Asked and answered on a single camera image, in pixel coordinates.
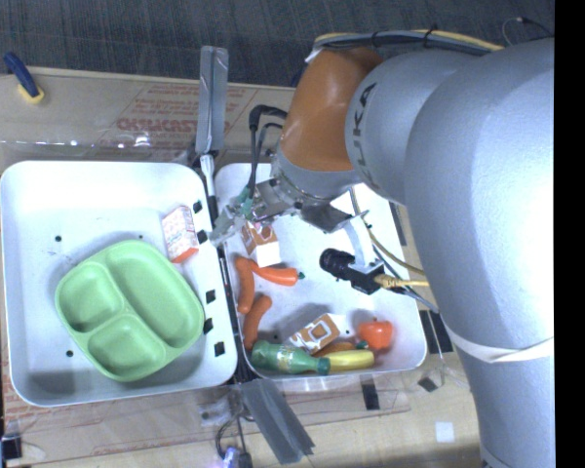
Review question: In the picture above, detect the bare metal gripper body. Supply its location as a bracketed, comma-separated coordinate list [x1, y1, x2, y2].
[223, 177, 304, 225]

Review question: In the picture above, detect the brown and white carton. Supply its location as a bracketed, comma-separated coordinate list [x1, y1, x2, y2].
[287, 312, 343, 356]
[240, 219, 283, 269]

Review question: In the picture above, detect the orange and white carton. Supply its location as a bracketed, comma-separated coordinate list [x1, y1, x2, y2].
[161, 205, 201, 265]

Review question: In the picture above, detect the thin black and white rod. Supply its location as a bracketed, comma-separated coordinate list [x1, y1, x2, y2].
[199, 153, 248, 385]

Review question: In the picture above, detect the orange sausage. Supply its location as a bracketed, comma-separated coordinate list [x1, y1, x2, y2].
[234, 254, 257, 316]
[242, 293, 274, 352]

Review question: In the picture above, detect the orange carrot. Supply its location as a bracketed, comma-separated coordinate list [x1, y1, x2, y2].
[251, 260, 306, 288]
[314, 339, 371, 359]

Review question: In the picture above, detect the green divided plate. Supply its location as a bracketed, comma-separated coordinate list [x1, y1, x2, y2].
[54, 240, 207, 384]

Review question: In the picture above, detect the white plastic tray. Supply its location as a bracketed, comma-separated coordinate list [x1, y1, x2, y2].
[0, 159, 239, 408]
[214, 162, 429, 380]

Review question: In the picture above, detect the green bottle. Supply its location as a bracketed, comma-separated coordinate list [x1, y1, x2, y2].
[250, 339, 332, 376]

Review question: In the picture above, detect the yellow banana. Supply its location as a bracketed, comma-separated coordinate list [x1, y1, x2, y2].
[323, 348, 376, 373]

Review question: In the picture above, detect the brown cardboard board red print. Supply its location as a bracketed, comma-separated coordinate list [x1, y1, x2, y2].
[0, 66, 411, 463]

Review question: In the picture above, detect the black cylinder on white bracket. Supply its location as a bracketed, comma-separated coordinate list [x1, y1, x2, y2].
[319, 210, 387, 296]

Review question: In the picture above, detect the black block with thin wires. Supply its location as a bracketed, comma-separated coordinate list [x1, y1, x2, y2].
[217, 446, 254, 468]

